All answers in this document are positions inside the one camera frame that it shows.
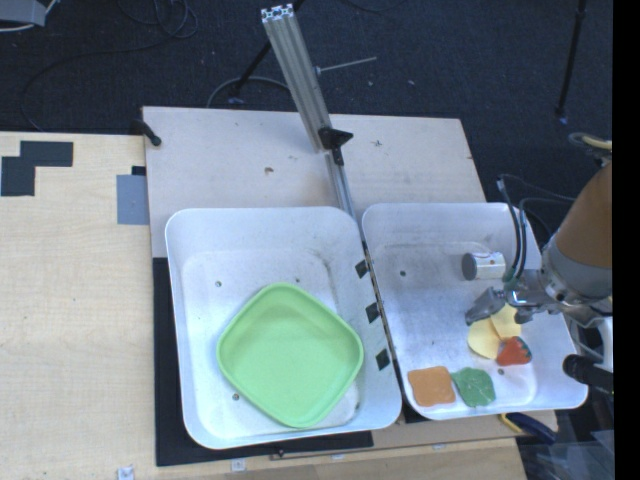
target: white tray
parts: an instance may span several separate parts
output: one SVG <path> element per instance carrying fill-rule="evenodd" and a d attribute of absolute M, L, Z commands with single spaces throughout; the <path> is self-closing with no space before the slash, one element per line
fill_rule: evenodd
<path fill-rule="evenodd" d="M 384 428 L 400 414 L 402 396 L 375 302 L 356 222 L 331 207 L 187 209 L 165 230 L 171 276 L 184 422 L 213 449 Z M 360 336 L 364 361 L 333 410 L 308 429 L 284 426 L 243 397 L 220 371 L 217 340 L 233 316 L 263 287 L 288 282 L 336 311 Z"/>
<path fill-rule="evenodd" d="M 378 204 L 363 215 L 363 230 L 382 297 L 407 401 L 433 420 L 516 411 L 570 409 L 586 399 L 588 387 L 568 377 L 562 362 L 576 349 L 562 315 L 538 313 L 522 328 L 533 361 L 503 367 L 467 345 L 464 314 L 487 287 L 500 279 L 467 281 L 461 259 L 467 252 L 499 251 L 510 265 L 515 251 L 514 226 L 502 203 Z M 527 230 L 527 268 L 540 266 L 540 252 Z M 418 405 L 407 374 L 445 366 L 487 371 L 496 400 L 468 407 L 456 402 Z"/>

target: black bracket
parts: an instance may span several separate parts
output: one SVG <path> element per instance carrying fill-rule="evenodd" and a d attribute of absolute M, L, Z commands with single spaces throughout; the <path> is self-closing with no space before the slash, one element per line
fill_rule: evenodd
<path fill-rule="evenodd" d="M 380 311 L 378 311 L 378 303 L 374 302 L 373 304 L 369 304 L 365 311 L 367 312 L 367 319 L 369 323 L 372 323 L 376 318 L 380 316 Z"/>
<path fill-rule="evenodd" d="M 159 146 L 162 143 L 162 139 L 158 137 L 151 127 L 145 123 L 142 119 L 132 119 L 131 126 L 129 127 L 129 133 L 131 135 L 144 135 L 147 137 L 151 144 Z"/>
<path fill-rule="evenodd" d="M 386 368 L 391 363 L 389 358 L 389 352 L 386 348 L 383 348 L 378 355 L 376 355 L 376 362 L 378 363 L 378 370 Z"/>
<path fill-rule="evenodd" d="M 358 277 L 362 279 L 364 275 L 369 272 L 369 267 L 367 266 L 367 260 L 362 260 L 360 263 L 356 265 L 356 272 L 358 273 Z"/>
<path fill-rule="evenodd" d="M 327 150 L 330 149 L 333 153 L 333 161 L 337 165 L 344 165 L 344 158 L 342 158 L 342 151 L 340 150 L 340 147 L 346 144 L 353 137 L 353 133 L 336 130 L 329 126 L 323 126 L 318 130 L 318 135 L 320 136 L 322 147 Z"/>

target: green plastic plate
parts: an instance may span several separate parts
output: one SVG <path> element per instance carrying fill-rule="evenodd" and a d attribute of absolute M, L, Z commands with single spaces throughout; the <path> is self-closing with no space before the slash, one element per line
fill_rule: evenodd
<path fill-rule="evenodd" d="M 260 290 L 224 329 L 216 355 L 241 395 L 294 428 L 331 411 L 364 357 L 360 337 L 340 316 L 288 283 Z"/>

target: wooden board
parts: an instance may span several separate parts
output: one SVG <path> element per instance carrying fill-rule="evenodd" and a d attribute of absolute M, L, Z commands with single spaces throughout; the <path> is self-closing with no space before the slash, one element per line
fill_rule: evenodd
<path fill-rule="evenodd" d="M 146 143 L 152 252 L 184 208 L 338 206 L 325 155 L 296 112 L 145 107 L 162 138 Z M 332 115 L 353 133 L 342 148 L 356 219 L 386 202 L 485 200 L 458 119 Z"/>
<path fill-rule="evenodd" d="M 144 139 L 0 133 L 1 154 L 21 140 L 72 141 L 74 160 L 38 167 L 35 196 L 0 197 L 2 475 L 226 478 L 233 461 L 155 466 L 150 232 L 118 224 L 116 204 Z M 497 418 L 398 422 L 344 458 L 248 458 L 243 478 L 525 478 L 513 435 Z"/>

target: black mat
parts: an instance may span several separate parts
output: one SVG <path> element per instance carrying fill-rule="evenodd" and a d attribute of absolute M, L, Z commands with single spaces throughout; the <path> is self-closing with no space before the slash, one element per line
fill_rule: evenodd
<path fill-rule="evenodd" d="M 196 443 L 182 418 L 169 264 L 153 258 L 156 465 L 174 466 L 258 455 L 368 448 L 371 432 L 353 432 L 212 450 Z"/>

